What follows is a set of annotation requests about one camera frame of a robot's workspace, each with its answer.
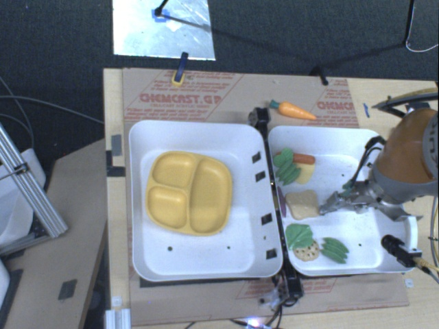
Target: silver plate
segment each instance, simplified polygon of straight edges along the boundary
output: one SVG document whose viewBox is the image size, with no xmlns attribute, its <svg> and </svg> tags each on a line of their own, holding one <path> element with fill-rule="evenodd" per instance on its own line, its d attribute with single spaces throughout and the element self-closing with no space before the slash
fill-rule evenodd
<svg viewBox="0 0 439 329">
<path fill-rule="evenodd" d="M 124 56 L 215 60 L 207 0 L 112 0 L 114 53 Z"/>
</svg>

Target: black fabric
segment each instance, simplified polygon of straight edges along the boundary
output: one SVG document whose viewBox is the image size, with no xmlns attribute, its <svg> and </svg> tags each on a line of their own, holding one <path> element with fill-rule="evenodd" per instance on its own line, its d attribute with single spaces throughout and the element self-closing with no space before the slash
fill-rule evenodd
<svg viewBox="0 0 439 329">
<path fill-rule="evenodd" d="M 410 0 L 208 0 L 217 60 L 188 69 L 327 77 L 437 80 L 438 48 L 403 46 Z M 16 95 L 103 119 L 106 67 L 176 68 L 178 62 L 112 53 L 112 0 L 0 0 L 0 75 Z M 438 0 L 416 0 L 412 47 L 438 42 Z M 6 95 L 3 87 L 0 95 Z M 102 125 L 23 103 L 36 151 L 54 159 L 103 138 Z M 0 114 L 22 119 L 0 100 Z M 20 148 L 27 134 L 0 121 Z"/>
</svg>

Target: yellow divided plate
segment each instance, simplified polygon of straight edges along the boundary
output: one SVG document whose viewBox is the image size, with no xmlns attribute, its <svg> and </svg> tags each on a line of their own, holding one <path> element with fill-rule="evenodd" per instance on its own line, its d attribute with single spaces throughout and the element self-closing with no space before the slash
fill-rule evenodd
<svg viewBox="0 0 439 329">
<path fill-rule="evenodd" d="M 212 235 L 227 224 L 232 176 L 208 156 L 184 151 L 161 154 L 146 187 L 146 211 L 158 225 L 185 234 Z"/>
</svg>

